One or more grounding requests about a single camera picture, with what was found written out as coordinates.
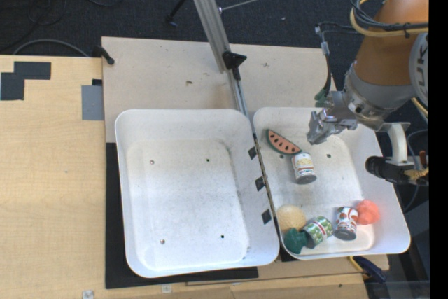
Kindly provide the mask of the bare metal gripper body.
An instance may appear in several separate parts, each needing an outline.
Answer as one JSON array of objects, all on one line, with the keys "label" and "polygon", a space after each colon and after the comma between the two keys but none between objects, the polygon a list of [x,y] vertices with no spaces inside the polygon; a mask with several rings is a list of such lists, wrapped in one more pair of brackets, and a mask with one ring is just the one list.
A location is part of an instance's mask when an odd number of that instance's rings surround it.
[{"label": "bare metal gripper body", "polygon": [[332,91],[321,111],[321,122],[326,130],[355,130],[359,125],[378,130],[384,124],[384,112],[357,92]]}]

